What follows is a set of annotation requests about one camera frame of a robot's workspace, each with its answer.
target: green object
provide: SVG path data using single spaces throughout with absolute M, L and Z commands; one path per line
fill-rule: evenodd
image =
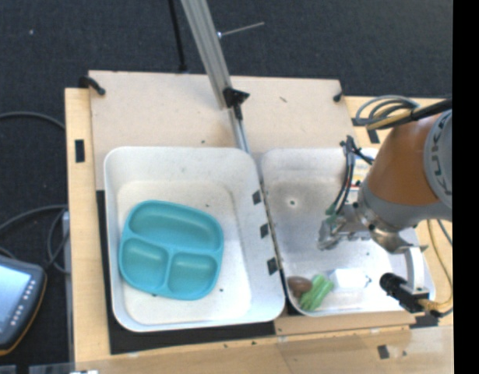
M 318 274 L 312 279 L 312 289 L 300 297 L 300 308 L 307 312 L 313 312 L 321 304 L 324 297 L 333 289 L 334 283 Z

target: brown object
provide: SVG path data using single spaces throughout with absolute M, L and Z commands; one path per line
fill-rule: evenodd
M 304 277 L 293 276 L 287 278 L 287 286 L 293 291 L 295 298 L 300 298 L 301 294 L 312 289 L 312 282 Z
M 394 128 L 379 149 L 369 189 L 391 203 L 423 206 L 438 202 L 424 173 L 424 143 L 438 115 Z

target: dark carpet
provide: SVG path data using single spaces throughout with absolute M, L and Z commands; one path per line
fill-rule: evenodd
M 179 0 L 185 57 L 203 73 Z M 443 97 L 453 88 L 453 0 L 208 0 L 232 75 L 339 79 L 347 95 Z M 178 69 L 167 0 L 0 0 L 0 113 L 64 121 L 64 89 L 90 69 Z M 0 121 L 0 224 L 66 202 L 65 135 L 38 119 Z M 0 246 L 42 263 L 55 213 L 21 221 Z M 39 315 L 0 358 L 19 372 L 68 360 L 64 276 L 50 269 Z

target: electronic device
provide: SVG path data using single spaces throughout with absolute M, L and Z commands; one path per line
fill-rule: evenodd
M 0 356 L 10 353 L 30 328 L 46 283 L 42 267 L 0 255 Z

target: yellow cable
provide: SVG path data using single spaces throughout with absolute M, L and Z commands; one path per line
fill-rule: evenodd
M 428 221 L 428 230 L 429 230 L 429 236 L 431 238 L 431 244 L 433 245 L 433 249 L 435 250 L 435 253 L 438 257 L 438 261 L 440 262 L 440 265 L 442 265 L 443 272 L 445 273 L 447 280 L 450 285 L 450 296 L 449 298 L 444 301 L 444 302 L 435 302 L 435 301 L 430 301 L 429 299 L 420 299 L 417 301 L 419 305 L 421 305 L 425 310 L 436 310 L 436 311 L 441 311 L 446 308 L 451 308 L 453 305 L 453 299 L 454 299 L 454 286 L 453 286 L 453 280 L 449 275 L 449 271 L 446 268 L 446 265 L 444 264 L 442 257 L 440 256 L 440 253 L 438 252 L 438 246 L 436 242 L 436 237 L 433 234 L 433 228 L 431 225 L 431 221 Z

